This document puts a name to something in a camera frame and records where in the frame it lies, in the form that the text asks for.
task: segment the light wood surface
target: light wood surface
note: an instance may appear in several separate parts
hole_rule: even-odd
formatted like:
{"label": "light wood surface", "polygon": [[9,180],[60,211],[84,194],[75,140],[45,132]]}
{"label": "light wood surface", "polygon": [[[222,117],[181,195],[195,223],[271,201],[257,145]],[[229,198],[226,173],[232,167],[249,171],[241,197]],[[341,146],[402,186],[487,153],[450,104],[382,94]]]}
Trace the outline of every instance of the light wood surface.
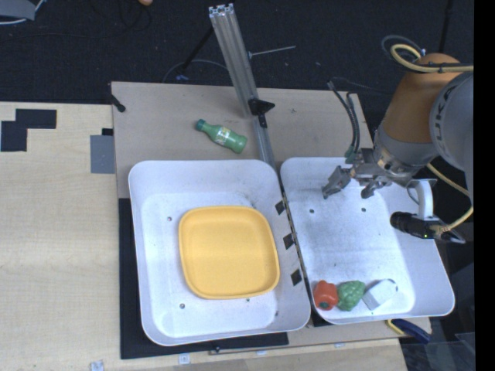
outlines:
{"label": "light wood surface", "polygon": [[[170,100],[182,103],[177,96],[181,92],[195,100],[188,92],[196,94],[198,91],[190,86],[177,93],[177,88],[162,87],[166,90],[156,93],[156,86],[151,86],[151,91],[145,87],[143,92],[149,92],[156,103],[168,104]],[[200,90],[205,98],[218,100],[218,92],[208,94],[214,91],[208,87]],[[234,94],[233,89],[225,91],[224,97]],[[163,93],[172,93],[172,96],[162,99]],[[261,97],[266,96],[266,100],[276,99],[275,103],[278,99],[293,100],[301,95],[313,106],[313,94],[308,91],[259,90],[259,93]],[[124,95],[119,96],[122,103],[129,102]],[[340,107],[331,100],[327,102],[329,110],[340,117],[336,118],[339,123],[332,125],[345,128],[345,113],[337,112]],[[118,175],[90,173],[90,136],[114,126],[114,107],[3,102],[0,118],[13,121],[16,108],[56,109],[57,125],[53,130],[29,129],[26,152],[0,152],[0,369],[87,370],[92,362],[101,360],[105,371],[176,367],[184,370],[334,367],[407,370],[397,336],[384,322],[309,326],[290,332],[287,347],[266,352],[191,353],[191,364],[186,366],[179,366],[178,355],[121,360]],[[291,117],[294,113],[286,111],[284,114]],[[215,121],[215,117],[206,114],[203,118]],[[286,120],[285,130],[280,129],[284,136],[295,124],[289,118]],[[280,151],[284,141],[278,138],[279,129],[275,129],[275,124],[273,127],[275,131],[270,135],[274,151],[279,159],[286,158]],[[347,149],[350,141],[348,135],[343,137],[345,140],[336,147],[339,153]],[[169,147],[169,140],[162,139],[164,149]],[[208,139],[201,139],[200,144],[204,149],[229,151]],[[128,163],[132,163],[132,148],[127,152]],[[429,328],[427,318],[415,322]]]}

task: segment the white tray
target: white tray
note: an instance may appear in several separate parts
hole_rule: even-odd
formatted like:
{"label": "white tray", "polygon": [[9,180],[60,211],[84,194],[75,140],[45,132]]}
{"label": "white tray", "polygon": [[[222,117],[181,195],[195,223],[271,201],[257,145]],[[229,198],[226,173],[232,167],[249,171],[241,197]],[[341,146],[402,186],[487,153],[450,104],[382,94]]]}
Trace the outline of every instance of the white tray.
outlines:
{"label": "white tray", "polygon": [[[138,262],[142,325],[159,345],[181,345],[244,335],[296,330],[309,320],[304,281],[292,283],[301,265],[275,171],[258,160],[144,161],[129,173]],[[187,286],[179,255],[182,215],[201,206],[254,207],[268,220],[281,276],[274,290],[252,298],[210,300]]]}
{"label": "white tray", "polygon": [[402,233],[390,224],[396,211],[417,213],[418,206],[399,185],[362,199],[351,179],[342,191],[323,198],[322,187],[343,158],[291,158],[281,167],[288,208],[311,289],[323,279],[339,284],[359,280],[367,286],[390,278],[398,293],[370,311],[360,301],[352,311],[314,309],[333,324],[389,318],[442,316],[455,297],[434,240]]}

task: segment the green vegetable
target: green vegetable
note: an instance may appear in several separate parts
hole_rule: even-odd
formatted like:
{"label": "green vegetable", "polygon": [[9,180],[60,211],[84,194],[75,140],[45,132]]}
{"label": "green vegetable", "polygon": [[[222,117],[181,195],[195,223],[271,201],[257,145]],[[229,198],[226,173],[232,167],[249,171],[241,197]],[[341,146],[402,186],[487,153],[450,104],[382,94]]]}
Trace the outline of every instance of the green vegetable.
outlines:
{"label": "green vegetable", "polygon": [[337,307],[343,311],[352,311],[364,295],[366,285],[362,281],[347,281],[339,284],[337,293],[339,303]]}

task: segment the black floor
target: black floor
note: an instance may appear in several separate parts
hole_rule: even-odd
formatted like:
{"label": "black floor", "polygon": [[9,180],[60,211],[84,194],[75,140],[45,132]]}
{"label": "black floor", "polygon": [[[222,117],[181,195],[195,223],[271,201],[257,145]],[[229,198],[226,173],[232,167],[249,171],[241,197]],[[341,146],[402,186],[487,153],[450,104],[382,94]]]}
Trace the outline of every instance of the black floor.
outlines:
{"label": "black floor", "polygon": [[[108,104],[112,81],[230,86],[217,39],[206,37],[208,8],[230,1],[46,0],[34,21],[0,16],[0,100]],[[407,39],[473,63],[474,0],[235,0],[234,8],[249,52],[295,46],[252,56],[257,87],[327,90],[332,80],[358,94],[371,133],[404,74],[385,46]],[[466,208],[441,182],[435,201],[445,221]],[[473,243],[443,247],[449,276],[473,262]],[[465,310],[442,318],[447,339],[473,331]]]}

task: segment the bottle label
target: bottle label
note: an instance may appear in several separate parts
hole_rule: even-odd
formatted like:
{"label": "bottle label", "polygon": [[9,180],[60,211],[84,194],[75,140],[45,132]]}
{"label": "bottle label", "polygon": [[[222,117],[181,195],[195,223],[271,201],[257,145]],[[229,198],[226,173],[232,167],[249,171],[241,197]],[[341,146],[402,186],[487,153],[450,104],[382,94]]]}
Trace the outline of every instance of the bottle label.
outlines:
{"label": "bottle label", "polygon": [[219,145],[225,145],[225,142],[227,141],[229,136],[230,136],[230,129],[226,127],[221,127],[220,130],[215,135],[215,140],[213,141]]}

